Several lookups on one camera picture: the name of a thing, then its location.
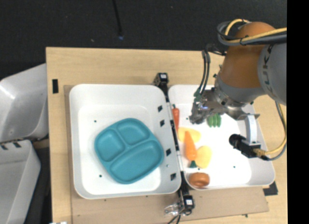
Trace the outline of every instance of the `white plastic container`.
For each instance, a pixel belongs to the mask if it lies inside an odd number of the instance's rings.
[[[48,134],[46,64],[0,81],[0,141]]]
[[[88,199],[168,194],[181,184],[170,125],[170,108],[163,92],[152,85],[81,84],[69,95],[73,178],[76,192]],[[108,126],[126,119],[142,121],[160,141],[165,157],[145,178],[116,182],[95,153],[95,137]]]
[[[205,189],[272,184],[275,179],[275,171],[271,161],[264,161],[259,158],[249,159],[242,155],[239,150],[233,149],[228,141],[232,134],[246,136],[244,121],[235,121],[227,114],[222,115],[220,127],[209,127],[206,122],[193,125],[189,121],[188,117],[191,115],[194,100],[193,94],[197,88],[198,86],[196,85],[175,85],[169,89],[170,103],[175,104],[180,109],[179,127],[187,127],[199,131],[201,139],[195,143],[196,148],[198,149],[206,145],[212,151],[211,161],[205,169],[189,168],[190,162],[184,155],[184,143],[179,141],[187,182],[189,183],[191,173],[204,172],[210,176],[210,184]],[[246,113],[254,113],[252,105],[247,105],[243,110]],[[267,150],[258,123],[257,132],[257,140],[261,142],[261,148]]]
[[[48,134],[46,74],[41,64],[0,81],[0,224],[27,216],[41,168],[30,140]]]
[[[0,146],[0,224],[22,224],[41,169],[29,140]]]

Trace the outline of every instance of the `toy carrot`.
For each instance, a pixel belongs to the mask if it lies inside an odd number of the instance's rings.
[[[185,156],[191,161],[190,168],[196,168],[197,149],[189,131],[184,134]]]
[[[174,108],[172,109],[172,112],[173,112],[174,124],[175,124],[176,132],[178,133],[179,115],[180,115],[180,112],[179,112],[179,109],[176,108],[175,105],[173,105],[173,107],[174,107]]]

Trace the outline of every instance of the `wooden table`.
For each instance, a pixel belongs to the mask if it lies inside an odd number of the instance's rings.
[[[211,59],[213,75],[218,72],[223,57],[211,54]],[[48,47],[46,63],[53,221],[69,224],[169,222],[171,218],[163,216],[162,208],[175,196],[124,197],[104,201],[85,200],[76,194],[70,181],[64,87],[81,83],[150,84],[158,72],[168,73],[169,85],[199,84],[202,78],[201,52]],[[268,148],[277,147],[284,132],[274,101],[262,96],[255,101],[254,107],[261,114],[258,121]],[[191,191],[197,207],[181,220],[188,224],[287,223],[286,152],[273,165],[278,195],[265,197],[262,187],[202,193]]]

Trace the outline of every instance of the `blue plate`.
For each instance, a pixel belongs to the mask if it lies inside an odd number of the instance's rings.
[[[164,159],[158,139],[144,123],[134,118],[121,120],[101,131],[94,146],[108,173],[123,184],[144,178]]]

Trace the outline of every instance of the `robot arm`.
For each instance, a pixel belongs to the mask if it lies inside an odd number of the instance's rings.
[[[230,29],[240,23],[235,37]],[[218,26],[219,41],[229,45],[214,88],[197,90],[192,106],[191,123],[201,124],[214,115],[228,114],[235,120],[245,120],[247,137],[233,136],[230,143],[248,157],[265,156],[256,148],[258,114],[245,113],[242,108],[261,95],[269,95],[277,104],[286,105],[286,28],[274,29],[262,22],[237,19]],[[205,68],[210,63],[207,47],[203,51]]]

